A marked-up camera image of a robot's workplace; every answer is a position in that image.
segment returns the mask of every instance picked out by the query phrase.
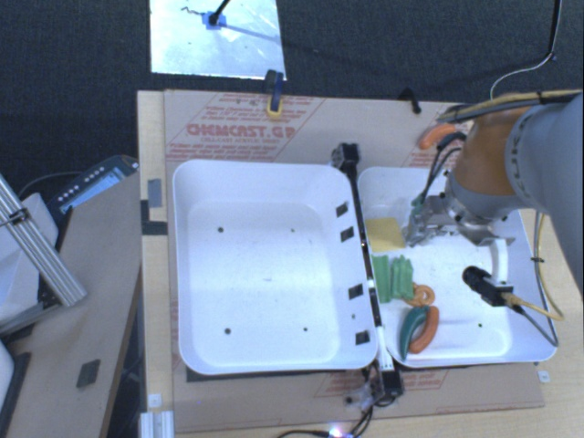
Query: yellow sponge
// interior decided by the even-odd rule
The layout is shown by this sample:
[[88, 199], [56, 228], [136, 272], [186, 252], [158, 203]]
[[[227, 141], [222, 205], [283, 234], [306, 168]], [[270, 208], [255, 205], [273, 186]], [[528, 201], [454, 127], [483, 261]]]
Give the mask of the yellow sponge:
[[373, 253], [385, 253], [405, 248], [402, 230], [393, 217], [366, 219], [365, 227]]

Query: orange ring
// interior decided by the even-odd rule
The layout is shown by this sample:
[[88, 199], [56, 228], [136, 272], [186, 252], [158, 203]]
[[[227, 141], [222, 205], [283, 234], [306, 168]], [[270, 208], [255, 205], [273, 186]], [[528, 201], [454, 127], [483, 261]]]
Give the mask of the orange ring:
[[413, 284], [413, 299], [404, 300], [405, 303], [412, 307], [423, 307], [424, 305], [431, 305], [436, 299], [434, 291], [429, 286]]

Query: white tray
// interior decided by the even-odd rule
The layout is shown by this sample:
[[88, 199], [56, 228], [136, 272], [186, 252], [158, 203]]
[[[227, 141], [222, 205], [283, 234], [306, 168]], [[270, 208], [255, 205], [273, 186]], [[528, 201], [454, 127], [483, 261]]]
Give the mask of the white tray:
[[[428, 171], [374, 167], [360, 176], [359, 189], [365, 219], [393, 217], [400, 227], [407, 225], [411, 200], [422, 190]], [[441, 176], [429, 194], [444, 189]], [[508, 247], [509, 285], [521, 298], [542, 306], [531, 251], [519, 212], [513, 212], [495, 233], [516, 241]], [[468, 266], [492, 270], [488, 248], [476, 247], [460, 235], [434, 238], [428, 245], [417, 245], [389, 252], [390, 260], [404, 255], [412, 260], [413, 279], [435, 292], [434, 305], [440, 309], [440, 323], [433, 342], [420, 354], [399, 354], [399, 334], [411, 307], [401, 300], [381, 304], [385, 340], [390, 354], [412, 368], [509, 363], [547, 360], [556, 352], [528, 322], [509, 308], [492, 308], [462, 280]], [[533, 318], [551, 333], [548, 321], [530, 310]]]
[[[372, 362], [378, 344], [341, 172], [190, 161], [174, 174], [173, 196], [179, 347], [189, 368], [224, 374]], [[353, 236], [342, 241], [344, 231]]]

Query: cardboard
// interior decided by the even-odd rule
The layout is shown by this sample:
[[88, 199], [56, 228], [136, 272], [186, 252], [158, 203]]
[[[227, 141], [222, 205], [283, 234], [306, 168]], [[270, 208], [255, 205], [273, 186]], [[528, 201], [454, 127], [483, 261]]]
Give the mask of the cardboard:
[[[433, 151], [415, 144], [451, 104], [284, 97], [282, 116], [266, 115], [260, 94], [167, 91], [166, 183], [173, 222], [172, 175], [189, 159], [328, 163], [341, 142], [360, 146], [360, 171], [373, 165], [428, 167]], [[177, 433], [354, 421], [360, 409], [345, 399], [362, 386], [361, 371], [202, 377], [188, 373], [177, 347], [174, 234], [169, 225], [172, 380]], [[532, 364], [411, 370], [406, 393], [376, 418], [478, 412], [544, 405]]]

